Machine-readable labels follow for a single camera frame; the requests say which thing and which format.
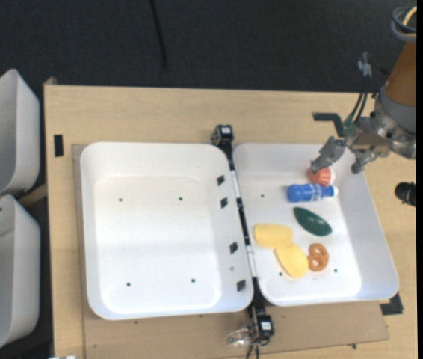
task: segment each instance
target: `brown pretzel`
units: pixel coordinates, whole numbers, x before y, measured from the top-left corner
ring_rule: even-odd
[[[321,271],[326,268],[330,255],[321,243],[313,243],[309,246],[309,269],[311,271]]]

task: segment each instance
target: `blue cylinder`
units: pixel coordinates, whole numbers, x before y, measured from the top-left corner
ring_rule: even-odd
[[[287,189],[290,202],[313,202],[324,197],[335,197],[338,190],[335,186],[322,186],[318,183],[291,185]]]

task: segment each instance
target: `plywood surface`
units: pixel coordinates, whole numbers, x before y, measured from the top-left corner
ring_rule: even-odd
[[[312,112],[344,117],[355,102],[351,93],[45,86],[55,354],[87,359],[125,354],[124,358],[162,358],[163,352],[167,358],[244,355],[226,346],[226,333],[246,321],[240,313],[135,323],[105,322],[87,310],[81,292],[74,144],[207,142],[219,123],[233,126],[236,144],[322,144],[335,134],[334,128],[332,123],[314,122]],[[55,156],[56,135],[63,137],[63,156]],[[265,358],[417,357],[416,209],[394,196],[399,182],[416,179],[415,163],[390,156],[371,163],[365,175],[400,277],[404,314],[383,319],[375,302],[296,307],[292,314],[270,307],[279,332],[262,348]],[[327,347],[375,340],[357,349]],[[271,353],[289,349],[304,351]]]

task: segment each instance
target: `empty white bin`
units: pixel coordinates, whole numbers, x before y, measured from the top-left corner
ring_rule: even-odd
[[[30,334],[40,298],[40,228],[14,195],[40,170],[40,108],[16,70],[0,78],[0,347]]]

